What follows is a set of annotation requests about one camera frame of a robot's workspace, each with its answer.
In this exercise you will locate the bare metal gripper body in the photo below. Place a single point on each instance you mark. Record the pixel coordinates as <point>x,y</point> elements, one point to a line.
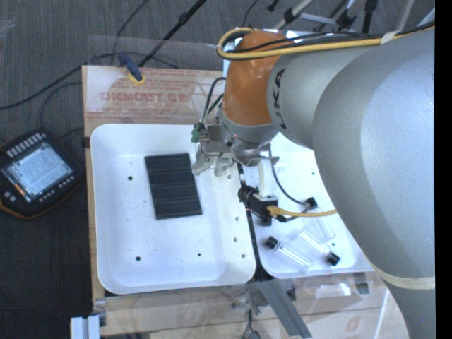
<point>219,144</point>

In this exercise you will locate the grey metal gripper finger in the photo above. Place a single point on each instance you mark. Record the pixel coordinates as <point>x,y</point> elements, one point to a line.
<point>200,165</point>
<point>223,167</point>

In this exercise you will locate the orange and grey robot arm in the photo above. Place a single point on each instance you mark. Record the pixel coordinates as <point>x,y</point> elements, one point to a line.
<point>370,136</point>

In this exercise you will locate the black ribbed flat panel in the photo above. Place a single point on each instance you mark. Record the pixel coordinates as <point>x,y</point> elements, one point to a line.
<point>173,185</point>

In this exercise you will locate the white plastic tray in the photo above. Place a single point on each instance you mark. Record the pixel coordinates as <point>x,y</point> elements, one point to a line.
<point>141,245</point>
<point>293,175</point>

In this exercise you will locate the brown cardboard board red print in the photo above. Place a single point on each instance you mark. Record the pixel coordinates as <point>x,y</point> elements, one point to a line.
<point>148,101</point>

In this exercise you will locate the clear plastic bottle black cap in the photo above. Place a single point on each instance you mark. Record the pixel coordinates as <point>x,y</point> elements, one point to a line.
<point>323,226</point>
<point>291,257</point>
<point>314,244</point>

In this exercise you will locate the black cylinder on white bracket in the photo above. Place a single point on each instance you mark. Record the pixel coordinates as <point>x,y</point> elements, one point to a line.
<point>259,203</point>

